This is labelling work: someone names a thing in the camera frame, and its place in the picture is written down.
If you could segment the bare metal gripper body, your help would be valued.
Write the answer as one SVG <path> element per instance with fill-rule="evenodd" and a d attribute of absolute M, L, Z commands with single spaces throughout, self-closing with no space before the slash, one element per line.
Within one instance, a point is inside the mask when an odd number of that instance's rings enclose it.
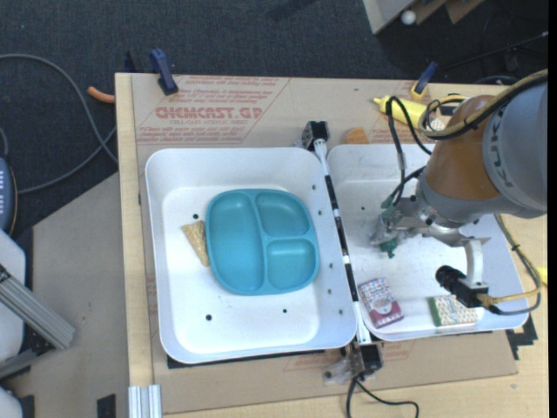
<path fill-rule="evenodd" d="M 393 232 L 409 232 L 408 238 L 422 235 L 448 246 L 464 245 L 464 235 L 460 232 L 463 224 L 445 218 L 422 198 L 401 198 L 395 204 L 390 197 L 381 204 L 381 209 L 386 242 Z"/>

